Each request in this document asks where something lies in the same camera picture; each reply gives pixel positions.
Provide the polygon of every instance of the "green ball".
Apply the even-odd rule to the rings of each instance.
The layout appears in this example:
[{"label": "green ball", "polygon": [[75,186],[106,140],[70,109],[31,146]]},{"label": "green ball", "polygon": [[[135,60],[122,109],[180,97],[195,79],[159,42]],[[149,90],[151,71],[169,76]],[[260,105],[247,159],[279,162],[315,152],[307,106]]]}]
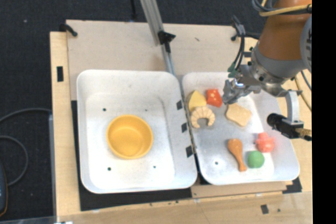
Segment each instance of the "green ball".
[{"label": "green ball", "polygon": [[248,154],[247,163],[250,168],[261,168],[265,162],[264,155],[260,151],[251,151]]}]

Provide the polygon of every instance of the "pink toy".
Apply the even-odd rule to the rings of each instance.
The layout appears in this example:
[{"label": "pink toy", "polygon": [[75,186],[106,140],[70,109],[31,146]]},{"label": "pink toy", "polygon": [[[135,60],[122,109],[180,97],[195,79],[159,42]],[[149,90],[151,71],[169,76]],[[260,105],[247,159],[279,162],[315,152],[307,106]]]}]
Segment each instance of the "pink toy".
[{"label": "pink toy", "polygon": [[274,148],[274,137],[269,137],[266,132],[259,133],[256,145],[260,152],[271,152]]}]

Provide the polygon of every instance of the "yellow bowl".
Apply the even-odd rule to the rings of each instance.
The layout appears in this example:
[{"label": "yellow bowl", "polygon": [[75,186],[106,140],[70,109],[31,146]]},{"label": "yellow bowl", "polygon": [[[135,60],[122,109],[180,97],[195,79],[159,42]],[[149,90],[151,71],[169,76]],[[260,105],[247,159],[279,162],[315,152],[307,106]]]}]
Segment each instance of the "yellow bowl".
[{"label": "yellow bowl", "polygon": [[106,138],[113,153],[123,159],[140,158],[153,145],[152,129],[146,121],[135,115],[122,115],[112,120]]}]

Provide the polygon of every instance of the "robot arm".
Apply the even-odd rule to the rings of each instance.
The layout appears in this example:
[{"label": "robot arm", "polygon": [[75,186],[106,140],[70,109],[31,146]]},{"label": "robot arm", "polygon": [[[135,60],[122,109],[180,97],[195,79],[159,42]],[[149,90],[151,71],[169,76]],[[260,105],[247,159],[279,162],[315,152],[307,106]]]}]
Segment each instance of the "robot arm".
[{"label": "robot arm", "polygon": [[[268,124],[288,138],[311,140],[298,118],[297,96],[301,91],[288,91],[282,85],[304,69],[311,72],[312,0],[277,0],[274,6],[268,4],[267,7],[269,1],[264,0],[259,4],[253,0],[253,6],[260,15],[268,18],[252,50],[251,61],[247,65],[240,65],[240,55],[236,69],[231,68],[233,79],[225,81],[223,102],[232,104],[240,97],[261,90],[274,97],[285,97],[288,117],[272,114]],[[237,35],[244,39],[244,27],[235,17],[234,27]]]}]

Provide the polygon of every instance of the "yellow cheese wedge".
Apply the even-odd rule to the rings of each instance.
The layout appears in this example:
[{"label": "yellow cheese wedge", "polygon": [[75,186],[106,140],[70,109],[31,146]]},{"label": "yellow cheese wedge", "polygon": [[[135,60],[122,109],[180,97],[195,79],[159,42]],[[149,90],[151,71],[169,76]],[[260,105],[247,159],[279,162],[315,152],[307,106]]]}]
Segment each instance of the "yellow cheese wedge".
[{"label": "yellow cheese wedge", "polygon": [[206,98],[198,91],[193,91],[189,98],[188,108],[193,111],[198,106],[206,105]]},{"label": "yellow cheese wedge", "polygon": [[250,120],[252,113],[237,103],[228,104],[225,116],[228,120],[244,127]]}]

